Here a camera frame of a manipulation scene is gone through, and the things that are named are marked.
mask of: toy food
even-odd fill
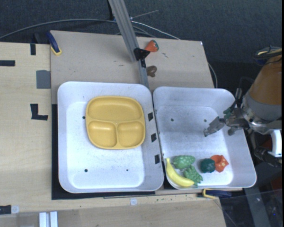
[[[190,187],[195,184],[194,181],[179,175],[170,163],[170,159],[166,158],[166,174],[170,180],[181,187]]]
[[[214,155],[210,158],[214,161],[217,172],[222,172],[224,168],[229,165],[228,161],[223,155]]]
[[[203,181],[203,177],[197,172],[193,165],[191,165],[184,171],[184,177],[193,180],[196,186],[198,186],[198,183]]]
[[[210,158],[206,158],[206,159],[202,160],[201,161],[201,171],[203,173],[213,172],[216,169],[214,164],[215,164],[214,160],[212,160]]]
[[[176,169],[184,169],[189,167],[195,162],[195,157],[193,156],[176,156],[172,159],[172,164]]]

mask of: yellow plate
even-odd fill
[[[144,142],[143,109],[131,97],[95,97],[86,107],[85,118],[89,140],[99,148],[130,149]]]

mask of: gray tape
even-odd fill
[[[37,89],[51,88],[51,72],[47,70],[36,71]]]

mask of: yellow banana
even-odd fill
[[[170,163],[170,159],[166,158],[166,173],[170,180],[181,187],[190,187],[194,185],[194,181],[179,175]]]

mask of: green toy vegetable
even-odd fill
[[[215,163],[214,160],[212,160],[210,158],[204,159],[201,162],[201,171],[203,173],[206,173],[206,172],[211,173],[211,172],[213,172],[216,169],[214,163]]]
[[[184,171],[184,177],[192,180],[195,182],[194,185],[198,186],[198,183],[200,183],[201,181],[203,181],[202,176],[197,172],[197,170],[195,169],[194,166],[190,166],[188,167],[185,171]]]
[[[195,157],[193,156],[176,156],[172,159],[172,164],[174,164],[177,169],[184,169],[189,167],[195,162]]]

